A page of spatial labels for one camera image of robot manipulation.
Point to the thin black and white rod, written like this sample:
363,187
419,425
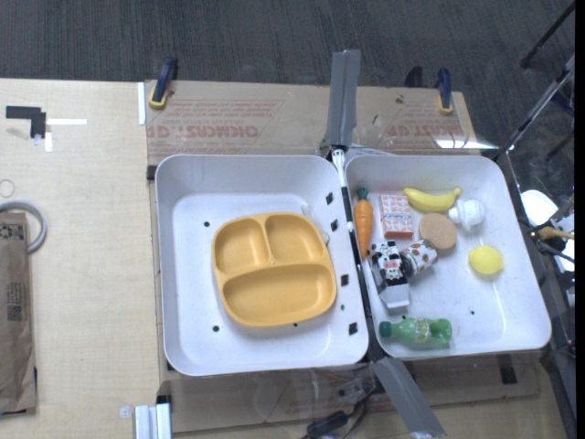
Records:
346,199

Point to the yellow divided plate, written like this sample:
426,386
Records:
274,272

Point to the orange carrot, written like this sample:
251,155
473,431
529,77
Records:
364,220

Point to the brown cardboard board red print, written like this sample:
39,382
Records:
237,126

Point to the orange and white carton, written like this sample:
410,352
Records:
396,215

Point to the cow print milk carton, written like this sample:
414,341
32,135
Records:
392,275

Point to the yellow banana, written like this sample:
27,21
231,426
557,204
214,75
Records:
429,200

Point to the white can orange print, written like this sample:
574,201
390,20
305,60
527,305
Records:
421,256

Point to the tan round biscuit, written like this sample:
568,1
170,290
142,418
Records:
438,230

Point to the white plastic tray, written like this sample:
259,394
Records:
196,336
503,318

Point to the white plastic bottle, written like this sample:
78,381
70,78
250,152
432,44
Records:
470,213

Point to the green plastic bottle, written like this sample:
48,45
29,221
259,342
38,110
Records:
418,331

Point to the yellow lemon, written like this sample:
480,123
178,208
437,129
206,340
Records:
485,260

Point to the brown paper bag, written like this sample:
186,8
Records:
14,318

